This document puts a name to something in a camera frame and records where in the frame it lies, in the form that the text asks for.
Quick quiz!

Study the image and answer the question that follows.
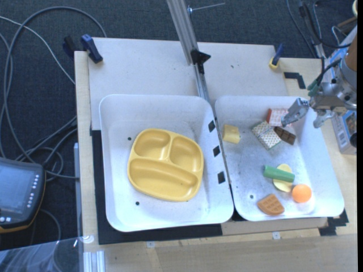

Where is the green cylinder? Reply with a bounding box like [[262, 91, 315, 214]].
[[263, 164, 296, 184]]

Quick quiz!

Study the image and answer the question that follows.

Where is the pale flat board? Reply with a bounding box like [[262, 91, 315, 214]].
[[87, 36, 289, 131]]

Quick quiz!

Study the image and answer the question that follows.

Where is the orange waffle piece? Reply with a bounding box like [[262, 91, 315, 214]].
[[256, 193, 285, 217]]

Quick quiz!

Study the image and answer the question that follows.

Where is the yellow cheese block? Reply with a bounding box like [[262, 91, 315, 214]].
[[221, 124, 242, 145]]

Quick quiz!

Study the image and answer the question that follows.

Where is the yellow divided plate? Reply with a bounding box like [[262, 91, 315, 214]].
[[126, 127, 205, 203]]

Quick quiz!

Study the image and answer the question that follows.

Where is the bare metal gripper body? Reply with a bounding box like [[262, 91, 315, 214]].
[[309, 80, 358, 116]]

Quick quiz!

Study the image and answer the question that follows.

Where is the red and white carton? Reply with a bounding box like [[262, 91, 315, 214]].
[[265, 107, 293, 128]]

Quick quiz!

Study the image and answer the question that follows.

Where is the orange ball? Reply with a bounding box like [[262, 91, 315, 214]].
[[291, 183, 313, 204]]

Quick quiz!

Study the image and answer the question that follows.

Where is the blue and white carton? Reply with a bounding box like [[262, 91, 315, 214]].
[[328, 49, 358, 156]]

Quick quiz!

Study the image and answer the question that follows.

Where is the yellow flat slice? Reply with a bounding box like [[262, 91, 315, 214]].
[[272, 163, 293, 193]]

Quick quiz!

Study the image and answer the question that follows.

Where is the white plastic tray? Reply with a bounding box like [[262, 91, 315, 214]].
[[214, 95, 345, 223], [98, 93, 235, 233]]

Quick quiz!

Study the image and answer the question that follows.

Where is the green patterned white carton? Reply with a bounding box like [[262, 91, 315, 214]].
[[251, 120, 282, 151]]

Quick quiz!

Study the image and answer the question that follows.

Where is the brown chocolate bar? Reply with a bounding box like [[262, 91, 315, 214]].
[[273, 126, 297, 146]]

